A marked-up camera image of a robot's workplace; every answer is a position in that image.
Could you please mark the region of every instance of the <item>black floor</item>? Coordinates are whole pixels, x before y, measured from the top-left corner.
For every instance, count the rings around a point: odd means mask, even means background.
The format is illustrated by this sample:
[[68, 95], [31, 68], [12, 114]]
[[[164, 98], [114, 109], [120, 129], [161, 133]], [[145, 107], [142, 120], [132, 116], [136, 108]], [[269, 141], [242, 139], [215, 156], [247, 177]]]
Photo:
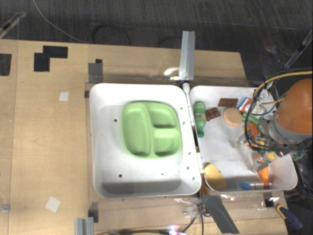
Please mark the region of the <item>black floor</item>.
[[[255, 84], [281, 69], [313, 24], [313, 0], [35, 1], [49, 21], [86, 43], [180, 48], [182, 31], [195, 31], [196, 49], [240, 52]], [[78, 42], [47, 23], [32, 0], [0, 0], [0, 25], [17, 12], [27, 15], [6, 38]], [[292, 68], [300, 67], [312, 67], [312, 43]], [[281, 83], [280, 90], [288, 86]], [[300, 214], [306, 223], [301, 234], [307, 234], [312, 204], [292, 202], [290, 208], [297, 212], [301, 205], [311, 206]]]

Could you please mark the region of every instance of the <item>divided green plate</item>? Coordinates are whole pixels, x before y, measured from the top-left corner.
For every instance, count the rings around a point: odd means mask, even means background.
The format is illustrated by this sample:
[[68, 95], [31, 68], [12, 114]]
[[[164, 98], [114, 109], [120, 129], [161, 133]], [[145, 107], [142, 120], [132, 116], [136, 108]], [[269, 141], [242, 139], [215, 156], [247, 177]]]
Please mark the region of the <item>divided green plate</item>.
[[139, 158], [160, 158], [181, 149], [181, 131], [175, 110], [158, 102], [132, 102], [122, 111], [125, 149]]

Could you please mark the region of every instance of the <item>white square paper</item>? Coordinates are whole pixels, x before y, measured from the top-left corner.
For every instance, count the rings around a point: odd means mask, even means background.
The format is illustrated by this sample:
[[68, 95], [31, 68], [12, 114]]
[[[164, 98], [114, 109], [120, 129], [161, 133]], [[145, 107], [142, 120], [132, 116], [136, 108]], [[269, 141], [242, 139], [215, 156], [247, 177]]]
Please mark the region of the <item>white square paper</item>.
[[50, 197], [45, 207], [52, 212], [57, 212], [61, 201], [57, 200], [54, 197]]
[[68, 101], [69, 92], [61, 92], [59, 101]]

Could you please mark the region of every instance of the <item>wooden table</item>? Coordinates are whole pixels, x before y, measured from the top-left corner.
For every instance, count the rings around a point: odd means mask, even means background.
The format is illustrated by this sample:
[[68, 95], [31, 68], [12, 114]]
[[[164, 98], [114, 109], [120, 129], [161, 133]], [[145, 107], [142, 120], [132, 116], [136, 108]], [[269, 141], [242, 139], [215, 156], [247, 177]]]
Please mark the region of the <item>wooden table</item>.
[[[68, 58], [51, 58], [50, 72], [34, 72], [34, 53], [44, 45], [68, 47]], [[102, 59], [105, 79], [164, 82], [164, 71], [179, 66], [180, 50], [0, 40], [0, 53], [12, 54], [10, 75], [0, 76], [0, 204], [11, 207], [0, 213], [0, 234], [74, 234], [75, 219], [86, 218], [89, 208], [88, 63]], [[238, 53], [196, 51], [195, 69], [200, 82], [246, 84]], [[61, 92], [68, 101], [59, 100]], [[50, 197], [61, 202], [56, 212], [45, 208]], [[287, 234], [274, 209], [250, 209], [242, 219], [244, 206], [226, 208], [242, 234]], [[205, 222], [205, 234], [220, 233], [211, 218]], [[188, 234], [201, 234], [196, 223]]]

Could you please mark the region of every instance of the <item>brown chocolate block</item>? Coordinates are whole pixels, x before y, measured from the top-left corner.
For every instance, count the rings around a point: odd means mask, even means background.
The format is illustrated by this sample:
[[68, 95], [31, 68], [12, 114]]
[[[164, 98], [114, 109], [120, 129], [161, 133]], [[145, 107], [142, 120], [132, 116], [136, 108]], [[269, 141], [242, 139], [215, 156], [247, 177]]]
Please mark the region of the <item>brown chocolate block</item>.
[[221, 114], [216, 107], [205, 111], [206, 121], [210, 121], [214, 118], [219, 117], [220, 115]]
[[236, 107], [238, 102], [237, 98], [221, 98], [219, 107]]

